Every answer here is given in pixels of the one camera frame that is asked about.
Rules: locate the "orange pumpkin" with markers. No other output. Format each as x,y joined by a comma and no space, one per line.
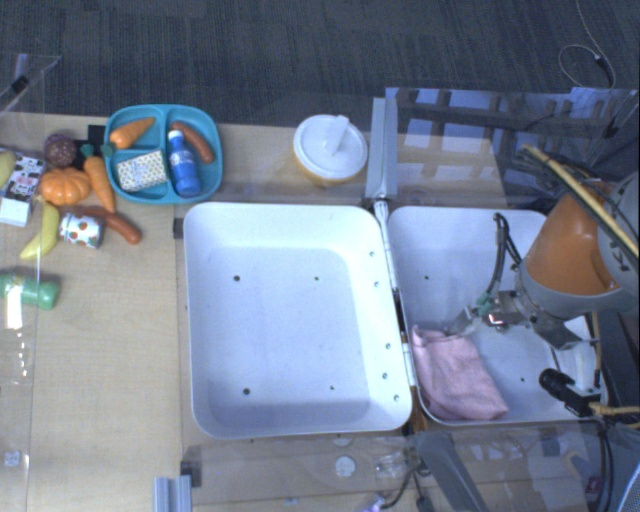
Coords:
65,186

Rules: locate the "pink cloth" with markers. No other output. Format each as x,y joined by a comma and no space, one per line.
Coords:
455,375

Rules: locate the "black cylinder on white bracket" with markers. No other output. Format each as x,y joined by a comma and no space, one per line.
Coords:
565,387

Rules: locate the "can with orange print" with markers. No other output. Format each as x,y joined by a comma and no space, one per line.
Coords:
82,231

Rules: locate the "white carton with black print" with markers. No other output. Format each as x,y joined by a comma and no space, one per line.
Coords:
22,187

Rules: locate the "white and yellow carton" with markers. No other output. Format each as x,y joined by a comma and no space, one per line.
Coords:
142,171

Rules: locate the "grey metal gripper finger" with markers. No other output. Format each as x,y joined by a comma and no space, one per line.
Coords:
462,329
474,315

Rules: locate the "blue divided plate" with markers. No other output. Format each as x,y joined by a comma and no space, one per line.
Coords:
210,180

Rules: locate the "brown sausage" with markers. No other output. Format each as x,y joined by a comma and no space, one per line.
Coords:
196,142
122,227

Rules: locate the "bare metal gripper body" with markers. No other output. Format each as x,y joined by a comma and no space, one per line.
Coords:
512,307

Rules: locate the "orange carrot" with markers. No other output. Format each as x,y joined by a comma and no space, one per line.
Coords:
101,182
131,133

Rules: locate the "green packet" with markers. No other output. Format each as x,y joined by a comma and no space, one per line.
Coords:
37,292

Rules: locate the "brown round doughnut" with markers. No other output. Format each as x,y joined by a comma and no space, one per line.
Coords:
60,149

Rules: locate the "blue bottle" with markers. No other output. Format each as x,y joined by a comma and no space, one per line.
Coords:
182,167

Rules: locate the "white plastic tray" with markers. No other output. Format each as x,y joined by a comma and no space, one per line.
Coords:
450,260
285,320

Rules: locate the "yellow cup with white lid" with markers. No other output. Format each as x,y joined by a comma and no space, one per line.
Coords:
330,147

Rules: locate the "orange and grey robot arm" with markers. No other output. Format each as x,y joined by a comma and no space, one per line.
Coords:
565,250

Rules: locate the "clear plastic bottle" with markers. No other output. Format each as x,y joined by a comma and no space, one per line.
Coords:
392,462

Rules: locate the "yellow banana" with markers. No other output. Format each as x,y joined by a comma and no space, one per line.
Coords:
46,232
5,167

